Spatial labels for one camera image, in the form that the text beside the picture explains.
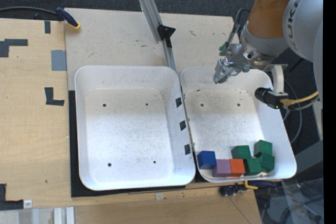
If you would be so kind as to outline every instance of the wooden block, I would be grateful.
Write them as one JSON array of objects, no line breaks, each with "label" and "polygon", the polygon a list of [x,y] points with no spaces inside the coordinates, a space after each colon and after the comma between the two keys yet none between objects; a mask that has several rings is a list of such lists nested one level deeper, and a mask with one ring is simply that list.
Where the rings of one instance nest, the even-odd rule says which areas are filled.
[{"label": "wooden block", "polygon": [[248,145],[235,146],[231,150],[233,159],[249,159],[252,158],[250,147]]},{"label": "wooden block", "polygon": [[217,165],[212,169],[212,175],[214,177],[227,177],[231,175],[230,160],[217,159]]},{"label": "wooden block", "polygon": [[254,144],[254,156],[258,157],[261,153],[272,155],[272,143],[264,140],[259,140]]},{"label": "wooden block", "polygon": [[246,171],[244,176],[255,176],[263,171],[258,158],[244,159],[244,166]]},{"label": "wooden block", "polygon": [[269,173],[274,170],[275,158],[272,155],[267,153],[261,153],[258,157],[261,163],[262,171],[265,173]]},{"label": "wooden block", "polygon": [[197,155],[198,167],[200,169],[212,169],[216,166],[216,155],[214,151],[201,151]]},{"label": "wooden block", "polygon": [[231,177],[240,177],[245,173],[243,159],[230,159]]}]

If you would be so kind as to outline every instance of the green cube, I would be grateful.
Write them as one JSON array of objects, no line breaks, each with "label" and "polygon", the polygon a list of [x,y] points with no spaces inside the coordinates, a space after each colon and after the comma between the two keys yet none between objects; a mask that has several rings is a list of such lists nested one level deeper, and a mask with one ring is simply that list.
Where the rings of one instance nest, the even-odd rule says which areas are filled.
[{"label": "green cube", "polygon": [[269,173],[274,170],[275,158],[272,155],[267,153],[261,153],[258,157],[261,163],[262,171],[265,173]]},{"label": "green cube", "polygon": [[254,156],[259,157],[261,153],[272,155],[272,143],[264,140],[259,140],[254,144]]},{"label": "green cube", "polygon": [[260,160],[258,158],[245,159],[244,167],[245,167],[244,176],[255,176],[263,171]]},{"label": "green cube", "polygon": [[233,159],[250,159],[251,151],[248,145],[242,145],[242,146],[235,146],[231,150],[232,158]]}]

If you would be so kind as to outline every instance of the purple cube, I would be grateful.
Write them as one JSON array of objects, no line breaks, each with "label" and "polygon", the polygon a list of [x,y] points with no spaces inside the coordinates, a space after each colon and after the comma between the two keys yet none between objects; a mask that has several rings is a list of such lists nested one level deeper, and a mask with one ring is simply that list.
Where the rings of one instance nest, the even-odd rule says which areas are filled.
[{"label": "purple cube", "polygon": [[227,177],[231,174],[229,159],[217,159],[217,165],[212,169],[213,177]]}]

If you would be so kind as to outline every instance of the orange cube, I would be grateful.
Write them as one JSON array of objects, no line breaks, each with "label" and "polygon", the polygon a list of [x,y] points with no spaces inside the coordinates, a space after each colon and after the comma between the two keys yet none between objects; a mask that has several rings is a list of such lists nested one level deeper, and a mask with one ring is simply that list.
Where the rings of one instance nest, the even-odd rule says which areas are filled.
[{"label": "orange cube", "polygon": [[231,177],[240,177],[245,173],[243,159],[230,159]]}]

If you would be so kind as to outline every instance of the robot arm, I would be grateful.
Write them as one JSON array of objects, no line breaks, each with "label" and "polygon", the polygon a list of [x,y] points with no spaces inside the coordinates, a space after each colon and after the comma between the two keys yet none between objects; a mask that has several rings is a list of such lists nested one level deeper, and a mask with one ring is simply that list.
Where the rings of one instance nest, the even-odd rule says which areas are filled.
[{"label": "robot arm", "polygon": [[269,70],[273,60],[288,47],[313,62],[314,76],[322,101],[323,0],[255,0],[239,37],[237,19],[220,56],[213,80],[223,83],[250,68]]}]

